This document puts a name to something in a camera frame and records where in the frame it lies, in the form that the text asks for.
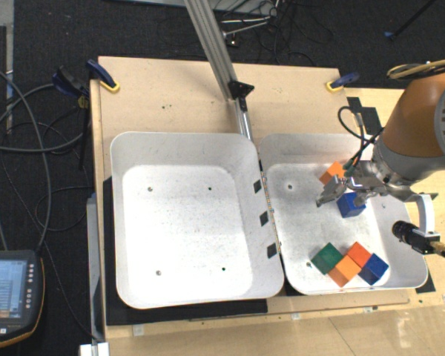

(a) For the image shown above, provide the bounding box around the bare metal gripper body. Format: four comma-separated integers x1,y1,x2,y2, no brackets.
343,160,395,199

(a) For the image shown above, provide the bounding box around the blue cube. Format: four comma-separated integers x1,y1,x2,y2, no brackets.
336,192,367,219
357,253,389,286

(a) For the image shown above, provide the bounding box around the orange cube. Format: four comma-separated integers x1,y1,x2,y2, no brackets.
328,254,363,288
319,161,346,185

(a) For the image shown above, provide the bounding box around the white plastic tray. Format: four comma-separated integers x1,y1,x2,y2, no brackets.
258,133,429,296
110,131,285,310

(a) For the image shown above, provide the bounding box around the red cube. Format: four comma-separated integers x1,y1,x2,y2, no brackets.
345,241,372,268

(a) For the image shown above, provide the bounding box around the green cube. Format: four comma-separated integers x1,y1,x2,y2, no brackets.
310,242,344,276

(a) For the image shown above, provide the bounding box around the pale wood board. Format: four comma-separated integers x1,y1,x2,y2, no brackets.
90,56,411,340

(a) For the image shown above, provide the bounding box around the black cylinder on white bracket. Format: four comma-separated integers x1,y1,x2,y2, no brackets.
392,193,441,255

